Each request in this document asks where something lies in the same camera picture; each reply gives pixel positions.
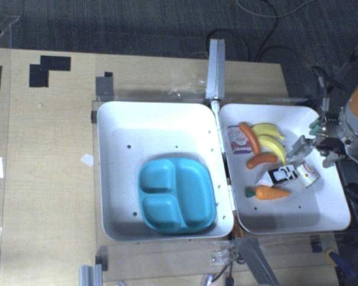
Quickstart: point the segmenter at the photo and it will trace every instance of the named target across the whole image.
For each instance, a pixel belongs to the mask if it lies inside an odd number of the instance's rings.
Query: wooden surface
[[[39,64],[40,55],[70,56],[71,71],[50,71],[49,88],[30,88],[29,65]],[[94,172],[80,160],[93,154],[95,77],[113,72],[115,92],[121,95],[135,95],[135,90],[142,98],[151,91],[198,94],[205,90],[207,61],[24,50],[9,56],[0,285],[78,285],[80,265],[93,265],[96,254]],[[227,62],[226,84],[227,92],[245,96],[287,95],[281,68],[273,64]],[[276,261],[276,253],[272,255],[271,264]],[[297,259],[297,251],[292,257]],[[338,285],[323,256],[310,257],[319,259],[318,266],[305,268],[298,260],[291,269],[281,268],[287,260],[275,274],[283,285]],[[234,276],[235,285],[255,285],[246,269]],[[200,279],[195,275],[126,284],[198,286]]]

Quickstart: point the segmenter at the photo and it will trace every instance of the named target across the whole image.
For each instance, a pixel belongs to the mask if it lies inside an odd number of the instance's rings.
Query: sausage
[[[242,133],[244,133],[249,143],[251,143],[252,152],[255,155],[259,155],[261,152],[260,144],[258,143],[258,140],[252,129],[245,123],[240,123],[239,129],[242,131]]]
[[[272,153],[262,153],[250,159],[246,163],[247,168],[253,169],[261,163],[275,163],[277,162],[277,156]]]

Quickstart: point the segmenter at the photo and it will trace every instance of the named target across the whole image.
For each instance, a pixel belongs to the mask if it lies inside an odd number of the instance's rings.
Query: carrot
[[[253,133],[252,129],[245,123],[240,123],[239,129],[244,133],[249,143],[251,143],[252,152],[255,155],[259,155],[261,152],[260,144],[258,143],[258,139]]]
[[[256,188],[256,198],[260,200],[277,199],[281,197],[287,197],[291,193],[283,191],[282,189],[269,188],[265,185],[260,185]]]
[[[246,166],[248,169],[254,169],[256,166],[258,166],[261,163],[275,163],[277,162],[277,156],[272,153],[261,153],[260,155],[257,155],[250,159],[246,163]]]

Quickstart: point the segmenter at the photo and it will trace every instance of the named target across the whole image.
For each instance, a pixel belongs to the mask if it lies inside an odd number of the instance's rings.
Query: banana
[[[282,163],[286,164],[285,148],[279,141],[268,135],[260,135],[257,139],[260,145],[271,149],[280,158]]]
[[[274,124],[260,123],[260,124],[253,125],[251,129],[255,134],[255,136],[268,135],[268,136],[275,136],[279,138],[281,141],[284,140],[284,136],[281,135],[276,125]]]

